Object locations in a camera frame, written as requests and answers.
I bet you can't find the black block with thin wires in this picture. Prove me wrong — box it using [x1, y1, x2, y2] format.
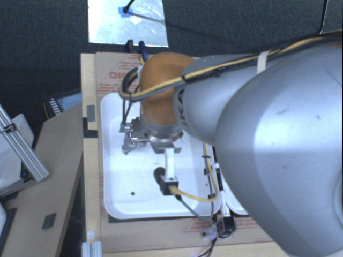
[216, 215, 237, 238]

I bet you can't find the black cylinder on white bracket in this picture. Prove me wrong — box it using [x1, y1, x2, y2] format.
[153, 147, 180, 196]

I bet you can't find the brown cardboard board red print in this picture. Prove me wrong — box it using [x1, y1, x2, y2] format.
[94, 51, 274, 254]

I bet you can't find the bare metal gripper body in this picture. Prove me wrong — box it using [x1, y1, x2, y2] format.
[129, 117, 182, 154]

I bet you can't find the white plastic tray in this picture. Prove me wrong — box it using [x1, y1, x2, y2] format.
[100, 93, 222, 220]

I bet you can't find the thin black and white rod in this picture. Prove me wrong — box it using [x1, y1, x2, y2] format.
[215, 162, 229, 217]

